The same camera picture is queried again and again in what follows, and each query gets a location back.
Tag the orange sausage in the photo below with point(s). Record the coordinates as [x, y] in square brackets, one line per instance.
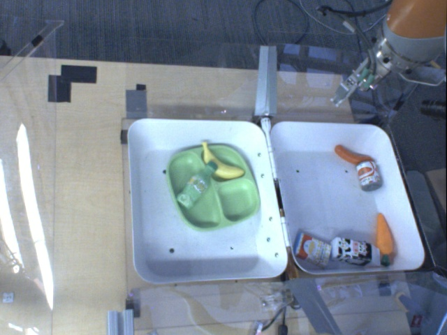
[349, 155]

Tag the white cow print carton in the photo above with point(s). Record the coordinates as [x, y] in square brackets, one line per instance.
[354, 250]

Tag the orange carrot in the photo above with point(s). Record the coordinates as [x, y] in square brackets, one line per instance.
[385, 237]

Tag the white plastic tray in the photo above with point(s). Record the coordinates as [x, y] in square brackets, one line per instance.
[206, 253]
[324, 201]

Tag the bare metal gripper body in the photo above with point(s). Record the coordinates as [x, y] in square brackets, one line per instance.
[387, 59]

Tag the yellow banana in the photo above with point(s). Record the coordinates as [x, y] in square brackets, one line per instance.
[225, 171]

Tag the pale wood board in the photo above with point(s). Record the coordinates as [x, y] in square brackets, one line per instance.
[87, 187]

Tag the orange and white packet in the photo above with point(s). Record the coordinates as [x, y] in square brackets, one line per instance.
[312, 250]

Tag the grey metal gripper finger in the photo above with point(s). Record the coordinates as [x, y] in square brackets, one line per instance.
[339, 91]
[347, 93]

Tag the orange and white can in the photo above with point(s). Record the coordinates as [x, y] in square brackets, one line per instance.
[368, 176]

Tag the clear green plastic bottle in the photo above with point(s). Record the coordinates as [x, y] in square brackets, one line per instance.
[195, 187]

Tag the green divided plate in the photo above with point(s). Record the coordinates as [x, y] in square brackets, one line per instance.
[237, 197]

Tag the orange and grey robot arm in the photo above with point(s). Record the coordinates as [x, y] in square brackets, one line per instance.
[415, 9]

